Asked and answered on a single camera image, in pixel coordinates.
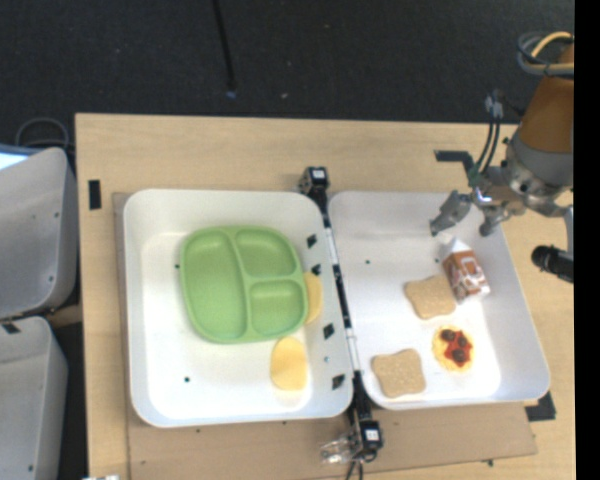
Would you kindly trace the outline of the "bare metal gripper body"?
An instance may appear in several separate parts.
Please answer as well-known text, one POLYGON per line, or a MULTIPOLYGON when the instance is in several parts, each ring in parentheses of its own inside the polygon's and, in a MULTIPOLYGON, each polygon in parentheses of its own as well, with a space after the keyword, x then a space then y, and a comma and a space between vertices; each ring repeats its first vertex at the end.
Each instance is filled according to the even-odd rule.
POLYGON ((472 180, 472 199, 486 218, 510 218, 527 210, 549 218, 565 216, 572 206, 557 199, 564 187, 545 183, 525 167, 489 167, 472 180))

